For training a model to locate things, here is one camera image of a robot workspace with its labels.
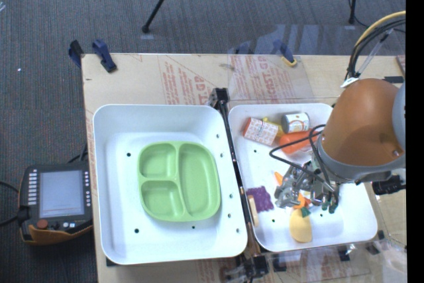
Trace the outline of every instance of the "gray floor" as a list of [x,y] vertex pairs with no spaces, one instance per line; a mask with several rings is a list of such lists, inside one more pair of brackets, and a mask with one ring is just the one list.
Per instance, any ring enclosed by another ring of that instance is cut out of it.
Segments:
[[[0,180],[19,187],[27,166],[80,153],[85,117],[81,72],[68,56],[73,40],[89,53],[102,38],[112,53],[226,54],[243,44],[263,54],[272,51],[263,38],[278,37],[294,54],[350,55],[366,25],[406,5],[356,0],[351,25],[351,0],[165,0],[143,33],[157,1],[0,0]],[[405,27],[379,54],[405,54]],[[2,221],[16,213],[17,194],[0,186],[0,198]],[[0,254],[0,282],[97,281],[92,234],[30,247],[14,222],[0,227]]]

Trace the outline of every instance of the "yellow cable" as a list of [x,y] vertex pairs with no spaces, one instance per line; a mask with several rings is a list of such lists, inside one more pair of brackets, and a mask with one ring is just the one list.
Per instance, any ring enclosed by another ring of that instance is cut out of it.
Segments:
[[373,30],[376,26],[378,26],[381,23],[384,23],[385,21],[388,21],[392,18],[400,17],[402,15],[406,15],[406,11],[400,11],[392,13],[391,15],[386,15],[385,17],[381,18],[380,20],[376,21],[374,24],[372,24],[370,27],[368,27],[364,33],[362,33],[362,36],[359,37],[358,41],[355,44],[355,47],[358,46],[358,44],[362,41],[363,38],[365,38],[368,33]]

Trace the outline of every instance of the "green divided plate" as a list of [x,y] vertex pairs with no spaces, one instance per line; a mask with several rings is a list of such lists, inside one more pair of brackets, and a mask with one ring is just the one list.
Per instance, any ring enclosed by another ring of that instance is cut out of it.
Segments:
[[207,219],[221,204],[215,159],[194,142],[145,146],[138,156],[138,184],[144,210],[163,221]]

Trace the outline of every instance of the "purple object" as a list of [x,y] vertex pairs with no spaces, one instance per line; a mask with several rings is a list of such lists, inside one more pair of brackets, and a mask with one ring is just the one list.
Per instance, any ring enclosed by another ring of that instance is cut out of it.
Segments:
[[266,191],[264,186],[247,189],[246,195],[253,196],[258,213],[273,210],[274,204],[271,202],[271,195]]

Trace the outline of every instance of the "green object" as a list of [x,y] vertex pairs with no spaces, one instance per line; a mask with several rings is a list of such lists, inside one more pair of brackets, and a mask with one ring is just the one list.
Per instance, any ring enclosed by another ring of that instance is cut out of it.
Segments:
[[207,219],[221,204],[215,158],[194,142],[145,146],[138,156],[138,185],[144,210],[163,221]]
[[310,214],[311,214],[311,212],[308,210],[308,208],[307,207],[302,207],[301,209],[301,212],[302,212],[302,217],[303,218],[305,218],[306,216],[309,216]]

